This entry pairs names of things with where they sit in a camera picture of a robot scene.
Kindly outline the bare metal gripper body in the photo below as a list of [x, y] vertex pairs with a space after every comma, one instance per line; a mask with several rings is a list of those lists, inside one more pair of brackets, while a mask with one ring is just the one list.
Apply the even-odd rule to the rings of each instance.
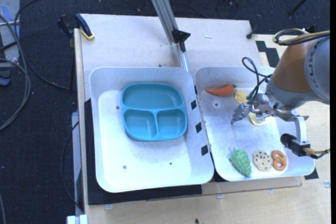
[[278, 117], [286, 122], [293, 121], [294, 109], [286, 106], [270, 93], [258, 93], [247, 104], [249, 111], [255, 115], [257, 124], [262, 124], [271, 117]]

